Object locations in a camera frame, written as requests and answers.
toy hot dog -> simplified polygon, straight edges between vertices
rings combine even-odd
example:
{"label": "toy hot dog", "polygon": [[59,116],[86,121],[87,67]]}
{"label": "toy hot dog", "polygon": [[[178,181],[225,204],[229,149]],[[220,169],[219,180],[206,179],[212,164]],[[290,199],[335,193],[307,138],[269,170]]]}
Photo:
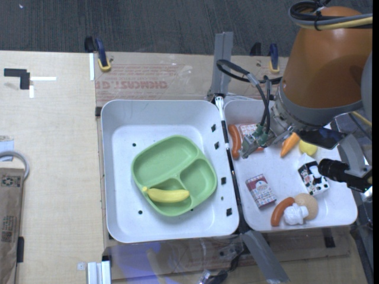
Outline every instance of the toy hot dog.
{"label": "toy hot dog", "polygon": [[239,134],[237,126],[231,124],[227,127],[229,134],[232,138],[233,147],[232,147],[232,157],[234,159],[239,158],[239,150],[241,149],[241,136]]}
{"label": "toy hot dog", "polygon": [[293,203],[295,203],[295,199],[291,196],[288,198],[285,198],[282,200],[275,208],[274,211],[272,212],[271,215],[271,226],[279,226],[279,222],[281,217],[283,216],[284,210],[291,206]]}

banana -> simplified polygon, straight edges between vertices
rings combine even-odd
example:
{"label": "banana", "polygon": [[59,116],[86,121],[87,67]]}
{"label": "banana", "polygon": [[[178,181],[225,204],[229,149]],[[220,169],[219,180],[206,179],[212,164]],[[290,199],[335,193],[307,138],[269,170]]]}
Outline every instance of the banana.
{"label": "banana", "polygon": [[155,202],[161,203],[176,203],[186,200],[190,196],[190,192],[185,189],[176,189],[174,191],[165,191],[158,188],[142,188],[143,192],[146,192],[149,198]]}

